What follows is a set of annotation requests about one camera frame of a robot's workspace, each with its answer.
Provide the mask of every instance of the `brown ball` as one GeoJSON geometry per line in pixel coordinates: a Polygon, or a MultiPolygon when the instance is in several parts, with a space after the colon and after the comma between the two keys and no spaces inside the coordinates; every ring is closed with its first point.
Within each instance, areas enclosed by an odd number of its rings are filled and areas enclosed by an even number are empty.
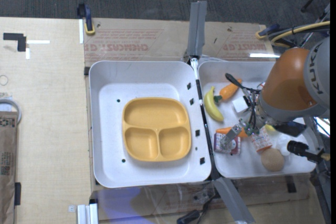
{"type": "Polygon", "coordinates": [[[276,148],[268,148],[261,154],[262,165],[272,172],[280,171],[285,164],[285,158],[276,148]]]}

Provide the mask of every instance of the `carrot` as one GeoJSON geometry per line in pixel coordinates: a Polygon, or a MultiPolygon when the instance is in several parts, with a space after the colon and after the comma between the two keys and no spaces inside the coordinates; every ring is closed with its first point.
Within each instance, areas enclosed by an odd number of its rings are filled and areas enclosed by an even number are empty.
{"type": "Polygon", "coordinates": [[[230,97],[232,97],[237,90],[238,90],[238,86],[234,85],[233,83],[230,83],[229,85],[223,87],[219,91],[219,95],[214,96],[214,100],[216,103],[218,103],[220,100],[225,101],[229,99],[230,97]]]}
{"type": "MultiPolygon", "coordinates": [[[[226,128],[221,128],[221,129],[217,129],[216,133],[219,134],[227,134],[232,127],[226,127],[226,128]]],[[[243,138],[243,137],[248,137],[248,135],[245,133],[244,129],[242,129],[242,131],[238,134],[239,137],[243,138]]]]}

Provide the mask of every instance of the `yellow plate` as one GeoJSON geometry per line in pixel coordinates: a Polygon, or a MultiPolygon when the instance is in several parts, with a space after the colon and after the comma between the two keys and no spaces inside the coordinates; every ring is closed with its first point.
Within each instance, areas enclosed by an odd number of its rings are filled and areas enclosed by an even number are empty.
{"type": "Polygon", "coordinates": [[[128,153],[145,162],[181,159],[191,148],[187,110],[170,98],[136,98],[122,113],[122,135],[128,153]]]}

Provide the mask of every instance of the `toy banana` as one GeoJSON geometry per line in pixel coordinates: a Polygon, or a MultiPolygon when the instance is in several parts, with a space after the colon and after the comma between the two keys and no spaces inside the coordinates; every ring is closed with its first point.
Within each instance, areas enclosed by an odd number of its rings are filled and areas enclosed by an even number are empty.
{"type": "Polygon", "coordinates": [[[212,86],[211,89],[204,96],[204,106],[206,112],[216,121],[222,121],[224,119],[222,113],[218,110],[214,102],[214,90],[215,87],[212,86]]]}

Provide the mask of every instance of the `clamp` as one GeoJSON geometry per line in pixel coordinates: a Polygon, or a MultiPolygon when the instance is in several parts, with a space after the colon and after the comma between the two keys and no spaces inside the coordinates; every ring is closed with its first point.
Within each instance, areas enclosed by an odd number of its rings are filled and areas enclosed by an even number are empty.
{"type": "Polygon", "coordinates": [[[90,11],[89,5],[84,4],[84,3],[79,4],[77,7],[77,15],[79,18],[85,17],[86,19],[85,24],[84,24],[85,33],[89,36],[94,35],[95,27],[91,20],[91,11],[90,11]]]}

